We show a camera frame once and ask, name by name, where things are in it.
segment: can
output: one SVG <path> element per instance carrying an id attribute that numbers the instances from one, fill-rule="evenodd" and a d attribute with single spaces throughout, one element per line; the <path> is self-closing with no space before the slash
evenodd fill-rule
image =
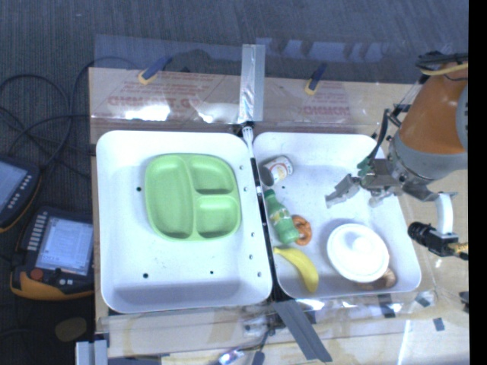
<path id="1" fill-rule="evenodd" d="M 292 162 L 289 158 L 282 155 L 261 167 L 260 178 L 267 186 L 273 186 L 287 176 L 290 176 L 292 172 Z"/>

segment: white tray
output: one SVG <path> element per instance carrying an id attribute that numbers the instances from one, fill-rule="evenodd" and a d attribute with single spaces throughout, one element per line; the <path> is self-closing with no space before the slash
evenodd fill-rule
<path id="1" fill-rule="evenodd" d="M 152 230 L 145 210 L 145 168 L 169 153 L 210 154 L 229 163 L 242 211 L 236 233 L 185 242 L 163 239 Z M 140 313 L 243 306 L 270 295 L 259 205 L 241 139 L 222 133 L 108 132 L 97 144 L 97 176 L 101 293 L 109 308 Z"/>
<path id="2" fill-rule="evenodd" d="M 253 149 L 258 164 L 279 155 L 287 156 L 294 164 L 293 174 L 275 184 L 273 189 L 291 214 L 305 217 L 313 230 L 308 245 L 293 245 L 305 252 L 317 267 L 320 276 L 317 292 L 311 294 L 306 290 L 294 266 L 280 255 L 274 257 L 279 285 L 289 296 L 326 299 L 408 292 L 418 287 L 421 269 L 396 196 L 371 208 L 368 205 L 370 193 L 362 189 L 347 202 L 326 207 L 325 195 L 334 192 L 335 185 L 347 173 L 357 174 L 357 164 L 372 151 L 375 143 L 364 135 L 266 132 L 256 137 Z M 331 266 L 326 242 L 332 230 L 345 223 L 364 224 L 382 237 L 390 253 L 389 266 L 397 276 L 397 283 L 392 288 L 362 290 Z M 272 227 L 269 232 L 273 246 L 281 245 Z"/>

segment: yellow banana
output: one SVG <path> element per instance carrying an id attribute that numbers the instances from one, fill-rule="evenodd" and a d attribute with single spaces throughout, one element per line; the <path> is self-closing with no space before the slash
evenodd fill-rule
<path id="1" fill-rule="evenodd" d="M 287 259 L 292 265 L 296 267 L 299 271 L 301 277 L 303 278 L 304 285 L 310 292 L 316 292 L 318 288 L 318 281 L 320 276 L 318 275 L 318 270 L 314 263 L 309 259 L 309 257 L 304 254 L 299 249 L 295 248 L 278 248 L 273 249 L 275 254 L 279 254 Z"/>

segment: device screen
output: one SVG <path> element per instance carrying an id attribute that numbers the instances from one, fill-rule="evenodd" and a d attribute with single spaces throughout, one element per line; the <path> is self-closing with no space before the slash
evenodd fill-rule
<path id="1" fill-rule="evenodd" d="M 93 249 L 93 225 L 50 217 L 36 267 L 86 276 Z"/>
<path id="2" fill-rule="evenodd" d="M 11 200 L 12 193 L 21 184 L 27 170 L 14 167 L 9 163 L 0 162 L 0 211 Z"/>

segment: brown donut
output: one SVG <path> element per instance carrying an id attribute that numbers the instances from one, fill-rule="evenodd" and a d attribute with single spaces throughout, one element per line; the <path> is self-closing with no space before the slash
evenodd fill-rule
<path id="1" fill-rule="evenodd" d="M 292 215 L 292 223 L 296 230 L 299 231 L 299 238 L 295 241 L 299 246 L 306 246 L 313 236 L 311 224 L 300 215 Z"/>

